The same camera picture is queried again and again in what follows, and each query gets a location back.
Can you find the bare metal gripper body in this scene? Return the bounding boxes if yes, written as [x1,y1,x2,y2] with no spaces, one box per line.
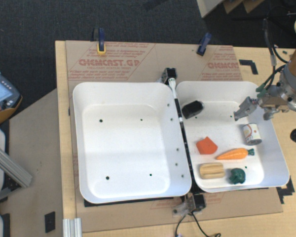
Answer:
[257,83,296,114]

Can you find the white and orange can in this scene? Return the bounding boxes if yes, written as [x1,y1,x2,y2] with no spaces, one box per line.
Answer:
[242,122,262,146]

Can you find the white plastic tray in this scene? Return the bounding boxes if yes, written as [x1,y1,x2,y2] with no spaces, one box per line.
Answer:
[72,81,193,204]
[175,80,291,194]

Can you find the orange carrot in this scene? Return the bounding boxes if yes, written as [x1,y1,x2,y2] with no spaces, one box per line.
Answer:
[215,147,256,161]

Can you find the orange wedge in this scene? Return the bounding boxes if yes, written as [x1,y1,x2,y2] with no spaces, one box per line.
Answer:
[195,136,219,156]

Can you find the thin black and white rod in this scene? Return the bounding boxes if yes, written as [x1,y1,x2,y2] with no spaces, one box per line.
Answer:
[168,77,196,195]

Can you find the green broccoli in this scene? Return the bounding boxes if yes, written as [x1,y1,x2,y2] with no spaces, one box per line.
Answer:
[228,167,247,185]

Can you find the tan bread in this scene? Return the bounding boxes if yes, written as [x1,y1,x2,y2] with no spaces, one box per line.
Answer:
[199,162,225,180]

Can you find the brown cardboard board, red print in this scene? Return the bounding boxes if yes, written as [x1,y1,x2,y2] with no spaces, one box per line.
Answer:
[65,40,284,233]

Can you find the black block with thin wires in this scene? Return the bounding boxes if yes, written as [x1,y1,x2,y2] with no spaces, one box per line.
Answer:
[160,67,178,85]
[172,194,208,217]

